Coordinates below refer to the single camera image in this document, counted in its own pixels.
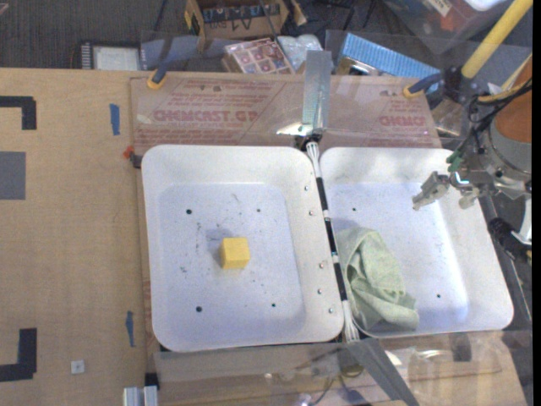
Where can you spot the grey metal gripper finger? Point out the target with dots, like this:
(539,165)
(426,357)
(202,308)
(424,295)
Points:
(469,200)
(432,189)

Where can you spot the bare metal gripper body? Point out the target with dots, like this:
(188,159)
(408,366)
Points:
(486,179)

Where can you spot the white plastic tray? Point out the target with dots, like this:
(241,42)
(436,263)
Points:
(236,311)
(444,269)

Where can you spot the pale green cloth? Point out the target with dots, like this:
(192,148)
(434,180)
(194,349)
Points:
(376,281)

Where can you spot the yellow cube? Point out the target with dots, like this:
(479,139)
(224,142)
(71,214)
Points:
(235,253)

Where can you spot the brown cardboard board red print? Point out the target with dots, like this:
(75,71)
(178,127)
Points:
(190,116)

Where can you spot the black cylinder on white bracket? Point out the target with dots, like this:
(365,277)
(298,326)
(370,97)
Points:
(502,232)

